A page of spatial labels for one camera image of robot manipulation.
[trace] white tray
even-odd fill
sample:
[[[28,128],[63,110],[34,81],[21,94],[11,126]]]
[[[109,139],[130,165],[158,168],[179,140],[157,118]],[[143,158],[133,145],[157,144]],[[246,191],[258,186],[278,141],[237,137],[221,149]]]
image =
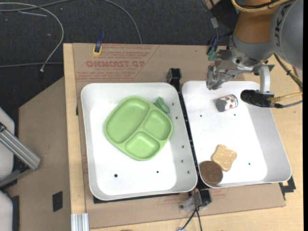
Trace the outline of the white tray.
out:
[[[13,203],[11,199],[0,191],[0,230],[13,230]]]
[[[140,96],[152,103],[162,97],[170,108],[173,132],[151,160],[137,161],[113,146],[103,126],[125,98]],[[188,192],[197,184],[197,173],[178,93],[167,83],[93,83],[81,92],[89,183],[101,200]]]
[[[245,89],[257,90],[251,81],[229,81],[218,90],[208,90],[205,81],[189,81],[182,87],[198,164],[211,160],[219,144],[237,153],[231,169],[213,188],[287,181],[291,167],[271,109],[240,99]],[[237,108],[219,112],[217,98],[234,94]]]

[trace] gray floor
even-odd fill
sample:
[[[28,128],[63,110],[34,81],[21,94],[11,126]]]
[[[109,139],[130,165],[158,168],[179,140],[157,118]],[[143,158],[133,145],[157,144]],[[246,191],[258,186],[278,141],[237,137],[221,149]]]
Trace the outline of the gray floor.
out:
[[[42,5],[59,0],[0,0]],[[143,44],[206,45],[215,31],[210,16],[200,0],[109,0],[123,7],[135,20]],[[0,9],[20,5],[0,4]],[[96,42],[100,29],[106,32],[106,43],[139,44],[130,18],[111,3],[97,0],[75,0],[49,7],[63,24],[65,43]],[[238,14],[230,0],[216,6],[222,34],[232,31]],[[47,16],[27,13],[0,13],[0,65],[46,61],[61,38],[56,19],[46,11],[31,10]],[[62,46],[50,62],[63,61]],[[0,107],[8,114],[63,76],[62,65],[0,68]]]

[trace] wire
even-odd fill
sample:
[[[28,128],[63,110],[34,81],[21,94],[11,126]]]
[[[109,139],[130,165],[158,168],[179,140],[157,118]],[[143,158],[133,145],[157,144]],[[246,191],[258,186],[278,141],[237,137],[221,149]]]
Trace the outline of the wire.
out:
[[[199,207],[197,207],[197,208],[195,208],[195,209],[193,210],[192,215],[189,217],[189,219],[187,220],[187,222],[185,223],[185,225],[183,226],[183,228],[179,229],[179,231],[183,231],[184,228],[186,228],[186,226],[187,226],[188,223],[192,220],[192,218],[193,218],[193,216],[195,215],[195,213],[197,213],[197,216],[198,216],[200,231],[203,231],[203,230],[202,230],[201,219],[200,219],[200,215],[199,215]]]
[[[218,43],[220,43],[224,38],[226,37],[231,37],[231,35],[233,34],[233,30],[232,31],[229,31],[227,33],[225,33],[224,35],[222,35],[218,41]]]
[[[41,9],[49,14],[51,14],[55,19],[56,21],[59,23],[60,27],[61,27],[61,31],[62,31],[62,36],[61,36],[61,39],[59,41],[59,43],[57,44],[57,46],[54,48],[54,50],[51,52],[51,54],[48,56],[48,58],[46,59],[46,61],[43,63],[43,66],[42,68],[40,69],[41,72],[44,72],[44,67],[46,65],[46,63],[49,61],[49,59],[51,58],[51,56],[55,53],[55,51],[59,48],[59,46],[62,44],[63,42],[63,38],[64,38],[64,29],[63,29],[63,25],[62,23],[60,22],[60,20],[58,19],[57,16],[55,16],[52,12],[50,12],[49,10],[46,10],[44,8],[41,8],[41,7],[37,7],[36,5],[32,5],[32,4],[27,4],[27,3],[21,3],[21,2],[0,2],[0,5],[1,4],[18,4],[18,5],[25,5],[25,6],[30,6],[30,9],[34,9],[34,8],[38,8],[38,9]]]
[[[274,106],[275,106],[275,108],[278,108],[278,109],[280,109],[280,108],[288,108],[288,107],[291,107],[291,106],[294,106],[294,105],[298,105],[298,104],[300,104],[302,102],[303,102],[303,100],[300,100],[300,101],[297,101],[295,103],[286,104],[286,105],[282,105],[280,103],[276,103],[276,104],[274,104]]]
[[[29,63],[29,64],[14,64],[14,65],[2,65],[0,68],[6,68],[6,67],[24,67],[24,66],[35,66],[35,65],[63,65],[63,63]]]
[[[43,5],[39,5],[39,6],[32,6],[31,8],[0,10],[0,12],[17,12],[17,11],[29,11],[29,10],[33,10],[33,9],[42,9],[44,7],[49,7],[49,6],[53,6],[53,5],[57,5],[57,4],[65,3],[65,2],[69,2],[69,1],[75,1],[75,0],[60,0],[60,1],[56,1],[56,2],[46,3],[46,4],[43,4]],[[122,10],[130,18],[130,20],[134,24],[136,31],[137,31],[137,34],[138,34],[138,37],[139,37],[140,44],[142,44],[142,39],[141,39],[141,35],[140,35],[139,29],[137,27],[137,24],[134,21],[133,17],[128,12],[123,7],[121,7],[120,5],[118,5],[115,2],[112,2],[110,0],[99,0],[99,1],[107,2],[109,4],[112,4],[116,7],[118,7],[120,10]]]
[[[277,61],[279,62],[280,66],[285,70],[287,75],[289,75],[295,81],[295,83],[300,87],[300,89],[302,90],[303,89],[303,82],[296,75],[294,75],[291,72],[291,70],[286,66],[286,63],[284,62],[284,60],[277,53],[274,53],[274,56],[277,59]]]
[[[240,5],[236,2],[236,0],[231,0],[232,4],[234,5],[234,7],[239,10],[239,11],[243,11],[243,12],[259,12],[259,11],[264,11],[267,9],[272,9],[275,6],[281,5],[285,2],[288,2],[291,0],[271,0],[270,2],[266,2],[263,4],[259,4],[259,5]]]
[[[202,231],[201,219],[200,219],[200,215],[199,215],[199,207],[196,208],[196,213],[197,213],[198,220],[199,220],[200,231]]]
[[[220,15],[219,15],[219,13],[218,13],[218,11],[217,11],[217,8],[216,8],[216,6],[215,6],[213,0],[209,0],[209,1],[210,1],[211,5],[212,5],[212,8],[213,8],[213,10],[214,10],[214,12],[215,12],[215,16],[217,17],[217,19],[218,19],[221,23],[223,23],[226,27],[233,28],[233,26],[230,26],[230,25],[226,24],[225,22],[223,22],[223,20],[221,19]]]
[[[205,10],[207,11],[207,13],[210,15],[211,17],[211,22],[212,22],[212,25],[213,25],[213,28],[216,30],[216,41],[215,41],[215,46],[213,48],[214,51],[216,51],[216,49],[218,48],[218,41],[219,41],[219,31],[218,31],[218,23],[217,23],[217,20],[216,20],[216,17],[212,14],[211,10],[208,8],[205,0],[201,0]]]
[[[184,230],[184,228],[188,225],[188,223],[191,221],[191,219],[193,218],[194,214],[196,213],[196,209],[193,210],[193,213],[191,215],[191,217],[189,217],[189,219],[187,220],[187,222],[185,223],[185,225],[183,226],[183,228],[181,228],[179,231]]]
[[[295,83],[300,87],[300,89],[303,90],[303,82],[296,75],[294,75],[291,72],[291,70],[287,67],[287,64],[285,63],[285,61],[277,53],[274,53],[274,56],[277,59],[280,66],[285,70],[287,75],[289,75],[295,81]],[[303,95],[303,92],[301,91],[301,92],[297,92],[297,93],[292,93],[292,94],[284,95],[284,96],[281,96],[281,97],[269,97],[269,98],[267,98],[267,100],[271,101],[271,103],[274,104],[275,108],[287,108],[287,107],[291,107],[291,106],[300,104],[300,103],[303,102],[303,100],[297,101],[295,103],[286,104],[286,105],[276,103],[276,102],[279,102],[282,99],[291,98],[291,97],[295,97],[295,96],[299,96],[299,95]]]

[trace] cardboard sheet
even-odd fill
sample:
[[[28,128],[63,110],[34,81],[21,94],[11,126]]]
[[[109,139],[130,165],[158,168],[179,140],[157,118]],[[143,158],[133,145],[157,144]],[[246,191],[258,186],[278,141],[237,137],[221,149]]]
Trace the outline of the cardboard sheet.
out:
[[[181,84],[189,80],[206,80],[207,66],[213,64],[207,60],[207,46],[103,44],[100,56],[93,55],[92,49],[93,44],[73,44],[86,209],[90,217],[90,228],[186,218],[189,213],[180,211],[179,204],[189,198],[188,193],[94,203],[89,188],[80,92],[90,83],[166,82],[170,68],[181,69]],[[210,189],[210,194],[213,202],[202,209],[200,215],[285,205],[277,183]]]
[[[69,230],[64,78],[19,108],[18,134],[20,141],[41,158],[38,169],[5,189],[10,197],[19,196],[19,231]],[[57,193],[62,195],[62,208],[54,211],[52,200]]]

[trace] green divided plate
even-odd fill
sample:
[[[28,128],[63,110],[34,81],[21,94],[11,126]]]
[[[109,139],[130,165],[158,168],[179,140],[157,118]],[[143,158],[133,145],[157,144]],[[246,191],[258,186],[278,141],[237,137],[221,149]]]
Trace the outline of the green divided plate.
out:
[[[173,125],[166,108],[131,96],[124,99],[109,115],[104,132],[108,140],[137,160],[149,160],[157,155],[169,140]]]

